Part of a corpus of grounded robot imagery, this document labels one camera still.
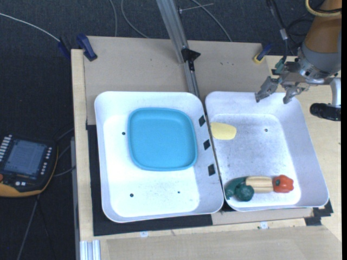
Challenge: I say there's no black cylinder on white bracket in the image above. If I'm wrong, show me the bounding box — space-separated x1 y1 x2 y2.
310 77 342 122

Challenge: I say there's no beige striped bread roll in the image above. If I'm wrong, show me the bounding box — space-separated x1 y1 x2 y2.
245 175 274 194

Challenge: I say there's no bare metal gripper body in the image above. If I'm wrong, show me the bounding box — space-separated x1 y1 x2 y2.
277 60 336 91

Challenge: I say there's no white plastic tray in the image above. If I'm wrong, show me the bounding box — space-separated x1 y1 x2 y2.
93 90 224 224
204 90 330 212

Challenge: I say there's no yellow rounded toy food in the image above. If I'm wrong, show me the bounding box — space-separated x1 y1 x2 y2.
210 121 237 141

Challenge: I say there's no blue plate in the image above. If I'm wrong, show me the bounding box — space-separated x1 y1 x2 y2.
127 107 198 172

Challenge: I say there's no green broccoli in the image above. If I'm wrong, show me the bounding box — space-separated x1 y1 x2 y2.
234 184 255 202

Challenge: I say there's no brown cardboard board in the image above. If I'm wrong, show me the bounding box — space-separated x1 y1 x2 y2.
82 35 314 225

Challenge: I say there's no red bell pepper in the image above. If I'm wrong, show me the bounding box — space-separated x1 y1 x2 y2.
272 174 295 194

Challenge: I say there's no dark green curved vegetable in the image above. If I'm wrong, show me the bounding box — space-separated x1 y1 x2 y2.
224 177 247 200

